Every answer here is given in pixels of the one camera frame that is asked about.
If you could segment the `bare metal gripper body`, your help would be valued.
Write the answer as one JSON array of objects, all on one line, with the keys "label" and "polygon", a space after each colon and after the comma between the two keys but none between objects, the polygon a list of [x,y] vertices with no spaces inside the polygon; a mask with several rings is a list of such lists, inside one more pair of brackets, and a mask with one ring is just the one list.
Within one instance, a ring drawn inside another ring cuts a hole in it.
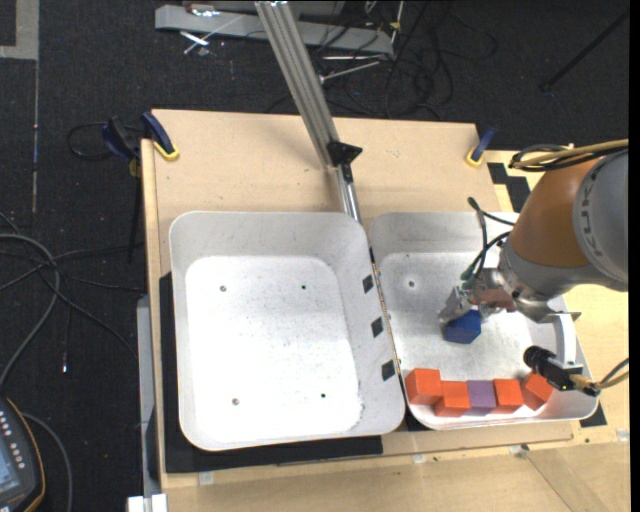
[{"label": "bare metal gripper body", "polygon": [[497,269],[485,268],[478,275],[472,276],[465,284],[471,302],[487,302],[499,311],[515,312],[516,305],[511,293],[505,288],[505,282]]}]

